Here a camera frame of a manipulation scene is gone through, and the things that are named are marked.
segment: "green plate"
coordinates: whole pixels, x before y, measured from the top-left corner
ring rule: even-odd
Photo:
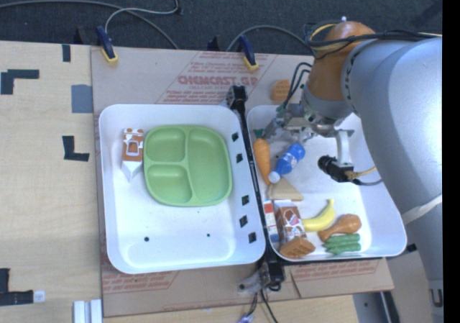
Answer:
[[[220,203],[232,185],[224,139],[212,129],[195,125],[150,130],[144,139],[144,175],[150,195],[172,206]]]

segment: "blue bottle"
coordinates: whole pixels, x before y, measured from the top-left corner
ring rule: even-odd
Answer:
[[[286,151],[286,153],[278,159],[275,170],[270,172],[268,179],[271,183],[277,183],[282,175],[286,175],[297,165],[298,161],[305,157],[305,148],[295,142]]]

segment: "toy carrot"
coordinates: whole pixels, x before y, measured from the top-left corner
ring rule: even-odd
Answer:
[[[262,137],[263,130],[254,130],[256,135],[256,141],[253,144],[254,149],[254,157],[257,162],[257,167],[259,168],[262,177],[264,178],[264,182],[267,185],[270,185],[271,182],[268,179],[268,174],[271,171],[270,165],[270,145],[268,142]]]

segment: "cardboard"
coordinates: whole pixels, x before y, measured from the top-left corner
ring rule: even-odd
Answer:
[[[122,47],[116,51],[118,62],[108,64],[100,48],[91,50],[104,316],[249,304],[252,295],[238,293],[238,280],[253,274],[255,264],[142,275],[123,274],[111,266],[105,248],[98,117],[112,104],[190,104],[190,109],[194,104],[222,104],[232,85],[246,87],[249,111],[273,104],[273,84],[291,79],[295,66],[312,63],[312,57],[256,54],[259,68],[250,71],[241,53]],[[289,265],[285,272],[282,288],[269,293],[270,301],[393,288],[385,259]]]

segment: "wooden table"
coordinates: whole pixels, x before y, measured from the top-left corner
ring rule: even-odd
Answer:
[[[71,86],[91,85],[91,47],[0,42],[0,72],[15,78],[0,94],[0,268],[9,290],[43,290],[45,302],[0,306],[0,322],[71,322],[74,301],[101,298],[92,113],[72,113]],[[89,160],[65,160],[62,136]],[[270,303],[279,322],[358,322],[352,296]],[[248,306],[176,311],[105,322],[238,322]],[[256,322],[272,322],[260,304]]]

